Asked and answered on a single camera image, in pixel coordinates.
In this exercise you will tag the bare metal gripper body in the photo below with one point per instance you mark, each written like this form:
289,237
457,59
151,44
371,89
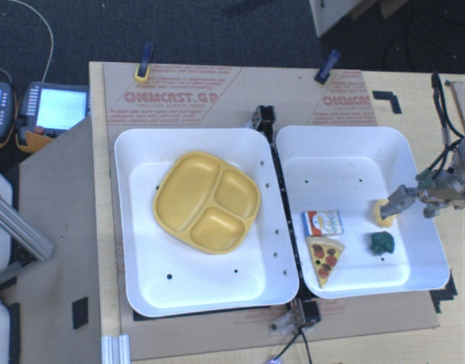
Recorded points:
446,192

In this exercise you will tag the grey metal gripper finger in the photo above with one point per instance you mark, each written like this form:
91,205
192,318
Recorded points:
431,211
401,200

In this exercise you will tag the green toy broccoli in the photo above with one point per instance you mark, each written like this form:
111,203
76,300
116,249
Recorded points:
382,243

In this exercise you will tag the white plastic tray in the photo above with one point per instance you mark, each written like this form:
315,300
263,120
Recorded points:
342,180
202,283

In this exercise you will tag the orange white blue carton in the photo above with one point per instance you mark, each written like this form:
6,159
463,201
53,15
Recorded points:
323,223

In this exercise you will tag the toy pizza slice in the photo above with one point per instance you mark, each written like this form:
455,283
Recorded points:
323,258

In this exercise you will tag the thin black rod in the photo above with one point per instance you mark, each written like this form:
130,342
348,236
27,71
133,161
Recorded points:
284,199

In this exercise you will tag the yellow divided plate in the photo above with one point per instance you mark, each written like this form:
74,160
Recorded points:
186,195

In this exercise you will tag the brown cardboard board red print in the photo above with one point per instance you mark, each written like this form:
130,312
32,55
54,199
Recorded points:
179,101

